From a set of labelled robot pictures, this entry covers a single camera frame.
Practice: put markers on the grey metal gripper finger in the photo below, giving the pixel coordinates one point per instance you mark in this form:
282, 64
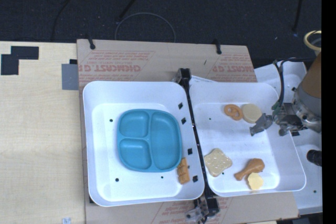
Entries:
262, 123
284, 131

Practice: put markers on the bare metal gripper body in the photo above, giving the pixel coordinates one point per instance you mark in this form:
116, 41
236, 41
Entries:
291, 118

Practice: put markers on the cream round toy biscuit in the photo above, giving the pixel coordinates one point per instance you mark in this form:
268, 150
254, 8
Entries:
251, 112

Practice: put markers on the white plastic tray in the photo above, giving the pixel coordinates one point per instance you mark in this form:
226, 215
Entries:
105, 165
236, 136

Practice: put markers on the orange toy pretzel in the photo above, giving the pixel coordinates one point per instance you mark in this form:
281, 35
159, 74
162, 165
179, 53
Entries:
233, 112

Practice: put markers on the brown toy chicken drumstick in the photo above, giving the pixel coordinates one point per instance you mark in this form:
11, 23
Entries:
252, 166

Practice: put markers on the yellow toy potato chip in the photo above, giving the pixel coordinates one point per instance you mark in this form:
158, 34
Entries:
255, 181

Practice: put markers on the pale toy bread slice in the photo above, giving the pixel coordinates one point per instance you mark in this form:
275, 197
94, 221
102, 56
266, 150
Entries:
217, 162

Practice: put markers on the thin black rod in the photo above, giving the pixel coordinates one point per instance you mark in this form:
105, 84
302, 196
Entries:
195, 133

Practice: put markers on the white paper sheet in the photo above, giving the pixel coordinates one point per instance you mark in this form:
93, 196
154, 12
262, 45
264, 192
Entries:
202, 79

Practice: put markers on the orange toy waffle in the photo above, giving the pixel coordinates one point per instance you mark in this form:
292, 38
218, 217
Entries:
183, 171

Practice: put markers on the blue divided plate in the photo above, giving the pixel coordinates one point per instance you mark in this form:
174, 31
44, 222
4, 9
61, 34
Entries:
149, 139

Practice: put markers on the brown cardboard board red print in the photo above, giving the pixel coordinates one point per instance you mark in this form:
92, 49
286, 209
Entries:
157, 63

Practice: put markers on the black cylinder on white bracket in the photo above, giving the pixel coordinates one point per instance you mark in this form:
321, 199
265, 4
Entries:
315, 158

